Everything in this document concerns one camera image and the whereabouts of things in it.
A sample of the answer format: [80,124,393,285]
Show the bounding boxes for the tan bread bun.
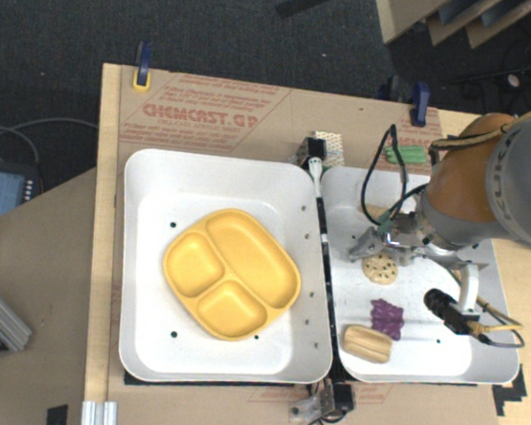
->
[340,322,396,366]

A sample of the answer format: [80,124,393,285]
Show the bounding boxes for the white plastic tray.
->
[102,145,354,402]
[299,163,531,400]

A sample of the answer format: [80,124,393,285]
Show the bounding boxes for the plain tan biscuit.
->
[357,203,386,222]

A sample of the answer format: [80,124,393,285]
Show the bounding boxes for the yellow divided plate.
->
[155,201,311,350]

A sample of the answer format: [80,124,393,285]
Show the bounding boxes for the purple grapes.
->
[367,296,408,343]

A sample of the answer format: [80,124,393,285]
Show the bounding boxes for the white packet with orange pattern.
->
[311,129,349,170]

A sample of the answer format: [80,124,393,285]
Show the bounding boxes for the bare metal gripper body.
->
[372,208,465,270]

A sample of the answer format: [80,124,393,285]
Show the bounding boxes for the black block with thin wires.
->
[318,380,358,417]
[296,135,329,170]

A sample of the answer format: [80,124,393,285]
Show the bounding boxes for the tan biscuit with green dots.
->
[359,250,401,287]

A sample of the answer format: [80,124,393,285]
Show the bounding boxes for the green bean pods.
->
[382,141,431,169]

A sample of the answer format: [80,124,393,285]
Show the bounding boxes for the thin black and white rod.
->
[285,156,362,387]

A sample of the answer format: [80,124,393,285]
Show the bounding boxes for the black cylinder on white bracket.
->
[419,251,491,339]

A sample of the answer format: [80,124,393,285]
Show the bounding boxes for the brown cardboard board red print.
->
[82,64,531,425]

